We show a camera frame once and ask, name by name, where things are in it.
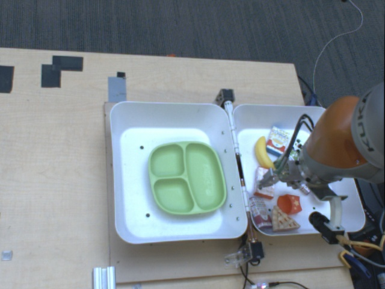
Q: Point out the red carton with yellow stars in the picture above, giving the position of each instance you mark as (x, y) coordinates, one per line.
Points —
(288, 203)

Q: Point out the white blue and red carton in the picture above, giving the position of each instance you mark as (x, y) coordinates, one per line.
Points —
(278, 140)

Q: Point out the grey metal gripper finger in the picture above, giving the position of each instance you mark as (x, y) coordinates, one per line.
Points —
(273, 172)
(269, 183)

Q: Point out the white plastic tray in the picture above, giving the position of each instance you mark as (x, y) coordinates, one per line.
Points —
(316, 218)
(135, 191)

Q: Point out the green divided plate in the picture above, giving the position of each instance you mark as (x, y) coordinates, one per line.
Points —
(186, 178)

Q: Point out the thin black and white rod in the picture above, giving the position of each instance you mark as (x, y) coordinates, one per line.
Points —
(233, 131)

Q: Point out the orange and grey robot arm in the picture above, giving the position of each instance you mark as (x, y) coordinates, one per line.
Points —
(337, 137)

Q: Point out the toy pizza slice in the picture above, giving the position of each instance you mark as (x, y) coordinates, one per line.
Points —
(282, 221)

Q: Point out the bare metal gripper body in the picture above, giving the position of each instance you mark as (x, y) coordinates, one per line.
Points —
(291, 173)

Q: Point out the pink and red carton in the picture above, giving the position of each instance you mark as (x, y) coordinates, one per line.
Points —
(266, 194)

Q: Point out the dark red and white carton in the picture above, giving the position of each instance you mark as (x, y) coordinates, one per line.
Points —
(259, 211)

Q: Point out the yellow banana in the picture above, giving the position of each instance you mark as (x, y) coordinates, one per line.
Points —
(262, 153)

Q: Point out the black cylinder on white bracket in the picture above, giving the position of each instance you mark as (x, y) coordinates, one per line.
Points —
(335, 212)

